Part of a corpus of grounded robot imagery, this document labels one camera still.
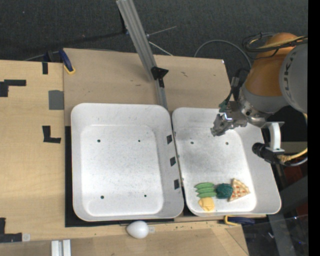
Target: wooden table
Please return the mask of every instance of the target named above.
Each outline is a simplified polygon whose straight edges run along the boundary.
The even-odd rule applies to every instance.
[[[135,53],[64,50],[74,75],[61,63],[0,60],[0,82],[26,80],[26,86],[9,86],[8,97],[0,97],[0,217],[6,218],[5,233],[30,234],[31,241],[73,239],[75,244],[80,238],[127,239],[120,225],[65,227],[65,126],[70,125],[72,108],[82,102],[156,104],[154,82],[147,80]],[[229,94],[222,60],[162,55],[155,60],[169,70],[164,84],[171,113],[179,107],[218,108]],[[49,108],[50,91],[64,92],[64,110]],[[61,138],[60,143],[44,142],[43,126],[50,126],[50,136]],[[228,232],[231,228],[216,219],[221,218],[179,216],[174,223],[154,224],[153,236],[165,242],[168,234],[174,239],[176,233],[192,238],[207,232],[222,245],[225,252],[220,255],[247,255],[242,230],[235,239]],[[147,242],[154,243],[152,236]],[[2,244],[0,255],[13,245]]]

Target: dark background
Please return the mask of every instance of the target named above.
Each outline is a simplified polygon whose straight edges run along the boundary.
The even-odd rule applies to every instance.
[[[260,32],[308,35],[308,0],[135,0],[149,40],[174,56],[193,57],[209,40],[224,40],[242,48],[245,37]],[[122,33],[114,0],[0,0],[0,59],[27,60],[61,48],[135,52]],[[166,53],[151,46],[154,54]],[[229,80],[239,68],[248,69],[235,47],[210,43],[200,58],[223,59]],[[301,113],[286,107],[275,116],[285,121],[283,141],[306,141]]]

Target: white ball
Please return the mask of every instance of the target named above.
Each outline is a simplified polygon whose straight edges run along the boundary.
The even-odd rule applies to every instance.
[[[149,226],[142,220],[132,222],[126,227],[128,234],[134,238],[142,239],[149,234]]]

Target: empty white tray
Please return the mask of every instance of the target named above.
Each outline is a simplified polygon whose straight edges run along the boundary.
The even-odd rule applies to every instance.
[[[252,151],[253,144],[264,143],[261,129],[248,124],[213,137],[210,128],[218,113],[218,109],[183,107],[172,114],[188,208],[201,217],[278,212],[281,199],[271,165]],[[195,185],[230,184],[233,178],[245,183],[251,193],[234,201],[214,197],[213,212],[199,206]]]
[[[184,207],[169,112],[81,103],[71,112],[73,209],[85,221],[165,219]]]

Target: pizza slice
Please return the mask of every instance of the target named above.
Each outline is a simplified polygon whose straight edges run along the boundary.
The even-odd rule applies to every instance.
[[[242,198],[248,194],[250,194],[249,188],[240,180],[238,179],[233,179],[231,186],[233,188],[232,195],[229,198],[229,201],[233,201],[239,198]]]

